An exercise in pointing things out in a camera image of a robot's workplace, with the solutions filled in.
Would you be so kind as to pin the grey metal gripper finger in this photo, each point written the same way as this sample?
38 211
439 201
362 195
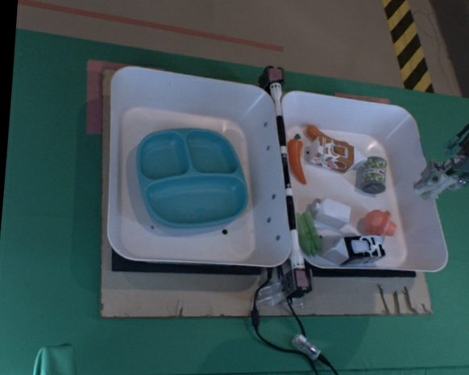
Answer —
435 169
425 189

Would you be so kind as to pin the white plastic tray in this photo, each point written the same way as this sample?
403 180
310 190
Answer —
193 94
417 233

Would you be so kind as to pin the green can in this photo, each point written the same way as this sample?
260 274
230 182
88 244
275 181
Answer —
373 173

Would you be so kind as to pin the orange rounded toy food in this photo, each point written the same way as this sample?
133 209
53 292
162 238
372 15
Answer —
377 222

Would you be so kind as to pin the black and white carton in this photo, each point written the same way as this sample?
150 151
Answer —
359 249

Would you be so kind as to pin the white bottle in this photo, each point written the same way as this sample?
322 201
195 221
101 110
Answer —
333 214

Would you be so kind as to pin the brown and white carton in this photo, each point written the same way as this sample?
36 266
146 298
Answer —
336 154

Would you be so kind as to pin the green pea pods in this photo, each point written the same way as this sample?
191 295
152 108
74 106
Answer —
308 235

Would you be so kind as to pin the orange sausage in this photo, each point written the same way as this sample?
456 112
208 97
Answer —
313 130

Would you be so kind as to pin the orange carrot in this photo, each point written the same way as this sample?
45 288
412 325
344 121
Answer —
297 159

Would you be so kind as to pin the black and white thin rod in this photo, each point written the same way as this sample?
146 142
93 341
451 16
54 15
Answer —
280 129

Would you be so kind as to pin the blue divided plate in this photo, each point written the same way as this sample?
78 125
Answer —
193 195

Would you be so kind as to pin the brown cardboard board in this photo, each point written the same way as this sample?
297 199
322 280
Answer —
193 296

